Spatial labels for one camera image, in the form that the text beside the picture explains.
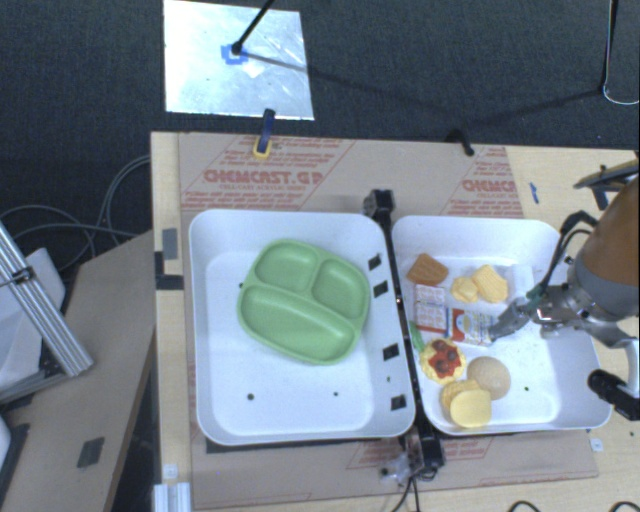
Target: white tray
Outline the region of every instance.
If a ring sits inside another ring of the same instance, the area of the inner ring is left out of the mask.
[[[400,219],[393,229],[393,242],[408,319],[413,319],[414,285],[405,276],[420,253],[430,254],[449,268],[449,276],[440,285],[447,290],[455,277],[470,275],[485,263],[494,265],[505,277],[509,266],[528,265],[537,283],[547,271],[557,240],[558,233],[551,226],[533,220],[426,216]],[[566,265],[561,264],[552,283],[561,283],[565,277]],[[447,305],[498,316],[513,298],[512,295],[501,304],[479,301],[470,305],[447,293]],[[511,373],[511,390],[492,402],[492,419],[486,427],[464,429],[444,413],[439,400],[442,386],[418,371],[425,413],[436,428],[447,434],[594,428],[609,419],[611,406],[587,386],[587,377],[600,365],[591,337],[582,331],[566,329],[545,340],[540,337],[539,327],[530,322],[490,347],[464,344],[462,349],[468,362],[485,355],[502,361]],[[419,368],[415,350],[414,357]]]
[[[345,258],[362,270],[372,289],[387,282],[387,293],[372,296],[356,348],[336,365],[287,357],[240,326],[239,285],[260,251],[281,238]],[[207,437],[223,445],[247,445],[393,437],[409,429],[415,403],[377,224],[357,214],[210,210],[191,223],[189,243],[196,410]],[[369,270],[375,256],[381,264]],[[383,350],[392,345],[397,355],[385,360]]]

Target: beige round bun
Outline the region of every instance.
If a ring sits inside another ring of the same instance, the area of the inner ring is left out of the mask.
[[[467,378],[475,380],[480,388],[491,394],[491,400],[498,400],[509,392],[511,374],[507,367],[495,357],[478,357],[469,363]]]

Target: blue mark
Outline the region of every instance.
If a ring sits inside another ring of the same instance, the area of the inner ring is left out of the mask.
[[[531,189],[531,195],[533,196],[533,200],[535,201],[536,204],[540,204],[540,201],[538,200],[538,189],[536,188],[536,186],[533,184],[532,181],[529,182],[529,188]]]
[[[240,55],[234,55],[231,52],[231,46],[232,45],[227,44],[220,47],[220,54],[227,64],[234,66],[237,64],[242,64],[243,62],[247,62],[249,60],[249,56],[244,50],[240,50]]]

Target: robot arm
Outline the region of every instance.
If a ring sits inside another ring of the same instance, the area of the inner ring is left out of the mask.
[[[578,222],[594,226],[593,232],[571,263],[567,281],[549,286],[554,267],[563,257]],[[584,212],[570,216],[545,278],[516,299],[489,329],[493,340],[507,336],[533,321],[543,336],[559,329],[582,329],[610,348],[624,348],[629,359],[629,380],[603,370],[594,372],[589,386],[613,403],[625,417],[640,420],[638,338],[622,331],[617,322],[638,315],[638,178],[625,184],[599,222]]]

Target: green divided plate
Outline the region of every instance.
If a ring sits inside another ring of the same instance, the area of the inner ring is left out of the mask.
[[[295,240],[265,247],[242,283],[238,318],[253,338],[296,359],[334,364],[354,349],[369,281],[344,259]]]

